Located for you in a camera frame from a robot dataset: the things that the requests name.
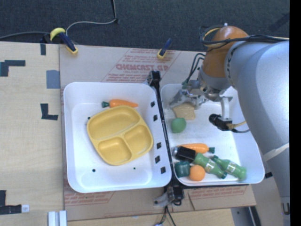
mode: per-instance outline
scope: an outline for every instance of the white tray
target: white tray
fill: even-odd
[[[152,149],[127,164],[112,166],[94,149],[86,125],[88,117],[108,109],[102,101],[124,99],[138,104],[153,136]],[[171,179],[164,132],[154,90],[146,84],[74,82],[63,92],[67,178],[80,193],[163,187]]]
[[[207,157],[217,155],[221,159],[230,159],[237,164],[246,167],[247,177],[245,180],[238,181],[237,178],[228,174],[225,179],[219,179],[214,174],[206,173],[205,178],[200,181],[192,181],[188,177],[181,177],[178,180],[186,186],[217,186],[217,185],[239,185],[239,184],[256,184],[264,178],[264,167],[261,160],[258,146],[251,134],[233,133],[230,131],[221,131],[209,121],[209,115],[221,114],[222,107],[219,102],[205,102],[198,110],[195,110],[196,118],[187,120],[187,126],[181,133],[171,131],[171,121],[175,114],[170,108],[169,103],[173,100],[175,94],[181,89],[181,84],[167,84],[161,89],[161,99],[166,121],[169,147],[171,151],[177,145],[187,143],[205,143],[208,147],[215,147],[215,153],[205,153]],[[233,97],[230,101],[230,117],[233,123],[243,122],[245,119],[242,115],[238,102],[237,92],[229,88],[223,96]],[[237,127],[238,130],[248,129],[247,125]]]

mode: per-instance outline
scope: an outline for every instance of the table surface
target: table surface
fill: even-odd
[[[29,204],[30,212],[1,215],[0,225],[47,225],[49,211],[64,210],[61,91],[47,89],[46,71],[59,71],[59,46],[0,42],[0,62],[25,60],[0,76],[0,190],[6,204]],[[42,120],[40,104],[57,120]],[[230,209],[172,213],[175,224],[233,226]],[[70,226],[155,225],[162,215],[69,221]],[[172,225],[167,216],[164,225]]]

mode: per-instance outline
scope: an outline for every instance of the cardboard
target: cardboard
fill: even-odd
[[[149,72],[160,71],[160,86],[184,81],[197,52],[167,51],[163,60],[155,49],[92,47],[78,45],[71,54],[60,46],[60,80],[62,108],[62,142],[65,159],[63,90],[72,82],[136,82],[147,80]],[[163,188],[81,194],[71,189],[66,177],[64,160],[64,204],[69,221],[137,216],[163,213],[153,199],[164,193]],[[250,185],[185,189],[180,206],[170,205],[171,212],[210,210],[256,204]]]

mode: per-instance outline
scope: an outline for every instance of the dark gray carpet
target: dark gray carpet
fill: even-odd
[[[203,51],[199,28],[228,23],[248,34],[289,37],[290,0],[115,0],[119,24],[78,24],[69,37],[79,44]],[[0,37],[50,32],[78,21],[108,22],[110,0],[0,0]],[[2,41],[39,42],[42,34]]]

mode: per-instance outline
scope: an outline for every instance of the yellow divided plate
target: yellow divided plate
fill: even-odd
[[[110,165],[122,165],[146,154],[153,145],[151,131],[132,107],[119,105],[92,116],[87,123],[89,138]]]

